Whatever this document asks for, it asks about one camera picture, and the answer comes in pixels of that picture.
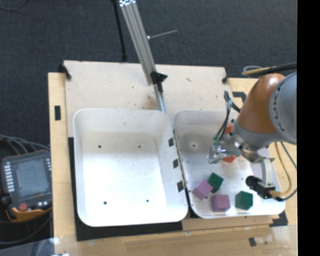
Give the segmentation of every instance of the green cube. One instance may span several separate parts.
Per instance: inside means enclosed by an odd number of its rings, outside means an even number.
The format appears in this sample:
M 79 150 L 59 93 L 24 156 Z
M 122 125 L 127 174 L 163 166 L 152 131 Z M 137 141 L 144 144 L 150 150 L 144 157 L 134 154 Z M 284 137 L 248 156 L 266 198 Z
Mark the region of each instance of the green cube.
M 248 210 L 254 205 L 254 195 L 248 192 L 240 191 L 235 196 L 235 207 Z
M 219 175 L 215 174 L 214 172 L 211 174 L 208 183 L 213 187 L 211 190 L 212 193 L 215 193 L 220 189 L 222 182 L 224 181 Z

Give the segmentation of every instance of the dark gray floor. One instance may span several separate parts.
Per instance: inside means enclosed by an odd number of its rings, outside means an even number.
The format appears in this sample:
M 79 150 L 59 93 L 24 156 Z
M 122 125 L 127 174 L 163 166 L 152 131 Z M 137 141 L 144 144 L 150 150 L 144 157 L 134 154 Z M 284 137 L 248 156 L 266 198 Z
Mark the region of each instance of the dark gray floor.
M 26 0 L 0 0 L 16 8 Z M 297 61 L 298 0 L 137 0 L 157 64 L 225 67 Z M 138 58 L 124 23 L 128 61 Z M 118 62 L 122 50 L 110 0 L 29 0 L 0 9 L 0 134 L 49 142 L 48 72 L 63 60 Z M 6 227 L 0 224 L 0 241 Z

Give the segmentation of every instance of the wooden table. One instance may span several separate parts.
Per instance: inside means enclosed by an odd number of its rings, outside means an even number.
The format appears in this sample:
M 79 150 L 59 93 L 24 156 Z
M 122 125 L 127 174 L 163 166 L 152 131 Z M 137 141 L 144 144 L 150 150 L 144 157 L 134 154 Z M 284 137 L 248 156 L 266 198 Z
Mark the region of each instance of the wooden table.
M 233 92 L 248 93 L 256 79 L 229 78 L 227 83 Z M 56 253 L 70 253 L 70 255 L 212 255 L 213 252 L 219 255 L 232 255 L 228 252 L 246 253 L 252 255 L 257 251 L 258 246 L 252 246 L 249 238 L 269 240 L 268 252 L 282 254 L 279 243 L 284 244 L 287 250 L 295 252 L 298 246 L 297 241 L 297 195 L 286 203 L 285 213 L 288 219 L 288 226 L 270 228 L 270 224 L 279 216 L 248 216 L 230 217 L 228 219 L 190 219 L 186 217 L 182 221 L 183 231 L 142 235 L 123 236 L 89 241 L 77 241 L 76 226 L 72 196 L 72 185 L 70 175 L 70 160 L 68 148 L 68 127 L 66 112 L 66 90 L 65 75 L 63 73 L 48 74 L 48 96 L 50 110 L 50 143 L 52 162 L 52 190 L 53 190 L 53 230 L 54 236 L 60 239 L 56 245 Z M 235 99 L 238 106 L 241 106 L 240 99 Z M 55 107 L 60 107 L 61 118 L 56 120 Z M 297 148 L 287 145 L 291 156 L 297 161 Z M 288 186 L 284 170 L 277 157 L 275 148 L 270 146 L 271 156 L 276 157 L 273 162 L 279 182 L 283 188 Z M 283 157 L 291 176 L 293 186 L 297 183 L 296 170 L 286 156 Z

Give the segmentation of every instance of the red button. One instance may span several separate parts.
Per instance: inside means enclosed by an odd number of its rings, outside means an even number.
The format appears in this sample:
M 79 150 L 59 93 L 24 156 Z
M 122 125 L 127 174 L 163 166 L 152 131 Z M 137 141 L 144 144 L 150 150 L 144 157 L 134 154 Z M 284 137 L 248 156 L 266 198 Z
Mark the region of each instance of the red button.
M 27 205 L 25 202 L 20 203 L 20 205 L 19 205 L 19 210 L 20 210 L 21 212 L 25 212 L 27 209 L 28 209 L 28 205 Z

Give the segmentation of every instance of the purple cube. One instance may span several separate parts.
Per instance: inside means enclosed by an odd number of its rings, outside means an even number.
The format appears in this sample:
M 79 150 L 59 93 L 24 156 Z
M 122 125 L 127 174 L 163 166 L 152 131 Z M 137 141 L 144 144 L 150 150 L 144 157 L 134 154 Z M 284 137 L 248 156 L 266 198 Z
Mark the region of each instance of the purple cube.
M 226 212 L 230 209 L 230 200 L 227 194 L 216 194 L 212 199 L 212 209 L 214 212 Z
M 211 186 L 208 182 L 206 182 L 203 179 L 200 181 L 198 186 L 196 186 L 196 188 L 192 191 L 192 193 L 200 200 L 203 200 L 210 194 L 213 188 L 213 186 Z

